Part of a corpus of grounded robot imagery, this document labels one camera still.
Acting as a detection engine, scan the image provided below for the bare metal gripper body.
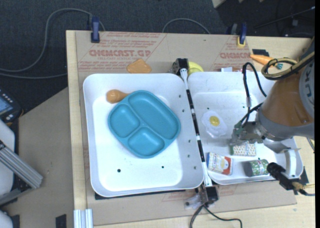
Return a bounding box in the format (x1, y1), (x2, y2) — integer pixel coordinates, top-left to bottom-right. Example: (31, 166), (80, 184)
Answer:
(231, 121), (266, 145)

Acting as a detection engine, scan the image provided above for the orange patterned white packet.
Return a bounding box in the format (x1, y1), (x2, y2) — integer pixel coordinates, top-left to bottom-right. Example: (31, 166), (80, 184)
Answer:
(229, 141), (258, 157)

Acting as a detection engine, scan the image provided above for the white and red carton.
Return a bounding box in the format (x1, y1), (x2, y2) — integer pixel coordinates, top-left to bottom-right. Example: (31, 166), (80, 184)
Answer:
(205, 152), (234, 176)

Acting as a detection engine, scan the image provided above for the white toy fried egg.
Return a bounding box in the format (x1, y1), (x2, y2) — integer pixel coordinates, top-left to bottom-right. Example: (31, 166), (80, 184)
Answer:
(200, 109), (228, 139)

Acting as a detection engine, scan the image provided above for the green patterned can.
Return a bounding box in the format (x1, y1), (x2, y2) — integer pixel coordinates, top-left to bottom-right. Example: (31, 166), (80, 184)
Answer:
(241, 159), (270, 178)

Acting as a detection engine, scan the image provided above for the white plastic tray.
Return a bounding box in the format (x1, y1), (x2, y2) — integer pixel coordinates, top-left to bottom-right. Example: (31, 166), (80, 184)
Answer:
(187, 71), (305, 186)
(82, 72), (206, 198)

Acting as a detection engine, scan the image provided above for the thin black and white rod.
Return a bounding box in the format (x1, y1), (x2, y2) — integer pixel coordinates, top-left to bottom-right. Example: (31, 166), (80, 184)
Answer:
(180, 68), (214, 187)

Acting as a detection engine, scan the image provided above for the white and red packet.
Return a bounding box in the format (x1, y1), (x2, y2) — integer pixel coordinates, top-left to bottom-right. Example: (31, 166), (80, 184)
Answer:
(220, 66), (244, 73)

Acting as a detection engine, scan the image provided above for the orange carrot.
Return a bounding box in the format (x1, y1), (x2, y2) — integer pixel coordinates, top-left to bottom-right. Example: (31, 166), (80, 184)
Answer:
(249, 53), (284, 69)

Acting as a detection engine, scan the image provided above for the yellow banana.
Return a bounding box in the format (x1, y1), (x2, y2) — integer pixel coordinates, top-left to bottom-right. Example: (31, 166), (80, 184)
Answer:
(187, 61), (204, 76)

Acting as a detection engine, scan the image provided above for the blue divided plate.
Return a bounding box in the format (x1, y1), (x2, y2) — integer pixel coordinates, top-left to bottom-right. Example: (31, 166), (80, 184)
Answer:
(107, 90), (182, 159)

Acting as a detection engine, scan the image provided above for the brown cardboard board red print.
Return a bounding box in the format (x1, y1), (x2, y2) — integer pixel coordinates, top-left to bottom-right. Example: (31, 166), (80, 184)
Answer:
(74, 30), (314, 226)

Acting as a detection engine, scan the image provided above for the orange toy bread slice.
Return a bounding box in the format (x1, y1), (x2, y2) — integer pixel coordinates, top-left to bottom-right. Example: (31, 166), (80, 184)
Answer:
(126, 58), (153, 74)

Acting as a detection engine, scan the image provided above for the orange toy chicken drumstick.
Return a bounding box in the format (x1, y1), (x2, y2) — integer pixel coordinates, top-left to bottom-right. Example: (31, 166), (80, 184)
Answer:
(105, 89), (131, 104)

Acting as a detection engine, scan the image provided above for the black cylinder on white bracket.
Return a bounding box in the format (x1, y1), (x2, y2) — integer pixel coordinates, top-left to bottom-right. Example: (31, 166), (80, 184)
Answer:
(266, 147), (305, 191)

